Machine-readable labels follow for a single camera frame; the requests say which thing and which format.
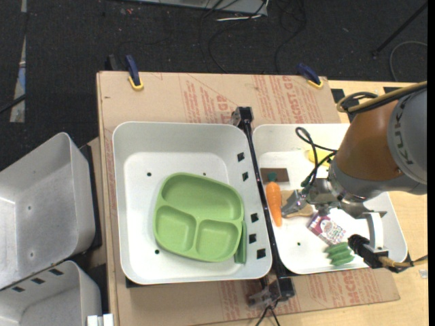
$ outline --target black metal bracket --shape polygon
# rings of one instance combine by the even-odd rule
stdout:
[[[254,115],[252,113],[251,107],[237,107],[236,110],[231,115],[231,124],[240,128],[246,135],[249,150],[251,152],[252,163],[254,165],[254,172],[256,175],[256,181],[258,186],[258,192],[260,193],[260,199],[264,211],[264,217],[266,219],[267,232],[269,237],[269,242],[271,244],[272,252],[272,269],[274,270],[277,281],[279,285],[279,292],[281,294],[280,300],[288,300],[294,297],[295,290],[293,282],[291,279],[291,274],[283,265],[281,259],[279,258],[277,241],[275,240],[275,235],[273,234],[272,220],[269,215],[269,209],[266,200],[266,194],[264,193],[263,184],[260,176],[260,169],[258,168],[256,153],[254,149],[254,143],[252,141],[252,127],[251,123],[254,120]]]

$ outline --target blue and yellow clamp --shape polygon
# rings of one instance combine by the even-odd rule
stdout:
[[[128,72],[130,73],[128,80],[130,81],[131,86],[134,90],[142,90],[143,83],[139,77],[136,62],[130,54],[125,56],[125,63],[127,64]]]
[[[296,73],[305,77],[307,82],[314,88],[320,89],[324,85],[323,81],[320,80],[314,70],[301,62],[296,65]]]

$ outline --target white plastic tray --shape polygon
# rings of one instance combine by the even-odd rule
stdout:
[[[272,257],[266,222],[241,130],[229,124],[126,122],[114,131],[113,144],[121,265],[127,278],[151,285],[251,279],[268,273]],[[152,229],[158,190],[169,175],[180,172],[205,175],[240,193],[247,234],[256,237],[247,245],[245,264],[233,258],[196,261],[159,248]]]
[[[0,289],[85,251],[94,235],[89,165],[67,134],[0,172]]]
[[[0,326],[84,326],[101,315],[97,284],[65,261],[0,291]]]
[[[308,159],[311,146],[295,133],[298,126],[308,130],[314,143],[338,149],[349,124],[275,124],[257,127],[253,133],[253,141],[259,167],[286,168],[289,182],[280,183],[282,190],[301,189],[300,183],[314,167]],[[327,175],[326,167],[321,166],[317,177]],[[384,245],[389,249],[390,258],[403,261],[408,250],[388,193],[365,202],[365,205],[368,209],[387,212],[382,218]],[[340,209],[332,209],[330,217],[346,230],[346,238],[352,234],[369,238],[365,219],[354,219]],[[294,217],[283,219],[283,225],[279,228],[273,224],[279,256],[288,270],[297,274],[312,274],[367,268],[358,256],[344,266],[331,265],[324,253],[327,244],[307,229],[310,220],[307,217]]]

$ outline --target green plate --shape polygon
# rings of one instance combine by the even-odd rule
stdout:
[[[236,253],[243,216],[243,201],[235,188],[208,177],[177,173],[160,188],[153,231],[165,250],[219,262]]]

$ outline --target black floor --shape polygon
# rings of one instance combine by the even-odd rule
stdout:
[[[0,0],[0,108],[14,98],[27,40],[24,123],[0,113],[0,170],[57,132],[98,134],[95,75],[115,54],[140,71],[318,75],[358,81],[427,79],[427,0],[271,0],[268,17],[107,0]],[[384,41],[401,27],[396,37]],[[373,57],[373,51],[379,54]]]

